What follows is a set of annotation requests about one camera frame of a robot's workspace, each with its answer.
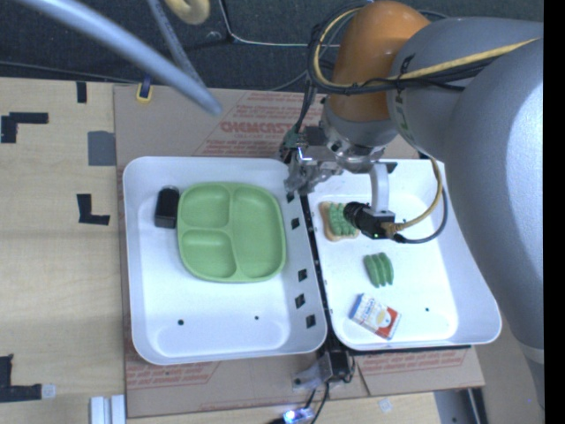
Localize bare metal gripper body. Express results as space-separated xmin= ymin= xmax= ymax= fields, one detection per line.
xmin=289 ymin=125 xmax=389 ymax=181

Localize toast with green topping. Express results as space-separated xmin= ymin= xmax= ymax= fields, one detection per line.
xmin=319 ymin=201 xmax=361 ymax=243

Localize green divided plate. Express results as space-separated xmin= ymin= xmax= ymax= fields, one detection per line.
xmin=176 ymin=182 xmax=287 ymax=284

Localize green pea pods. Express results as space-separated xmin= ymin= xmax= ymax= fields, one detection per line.
xmin=363 ymin=252 xmax=395 ymax=289

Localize brown cardboard board, red print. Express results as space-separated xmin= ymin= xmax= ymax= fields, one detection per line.
xmin=113 ymin=84 xmax=486 ymax=419

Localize small black box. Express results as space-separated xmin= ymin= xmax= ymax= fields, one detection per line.
xmin=154 ymin=185 xmax=181 ymax=230

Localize white plastic tray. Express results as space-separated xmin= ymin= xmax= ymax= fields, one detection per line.
xmin=304 ymin=159 xmax=503 ymax=352
xmin=122 ymin=155 xmax=328 ymax=366

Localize white, blue and red carton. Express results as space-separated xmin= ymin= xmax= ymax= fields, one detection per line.
xmin=348 ymin=292 xmax=402 ymax=341

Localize black cylinder on white bracket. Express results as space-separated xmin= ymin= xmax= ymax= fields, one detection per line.
xmin=343 ymin=161 xmax=398 ymax=240

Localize black block with thin wires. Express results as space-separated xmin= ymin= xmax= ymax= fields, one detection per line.
xmin=290 ymin=349 xmax=355 ymax=391

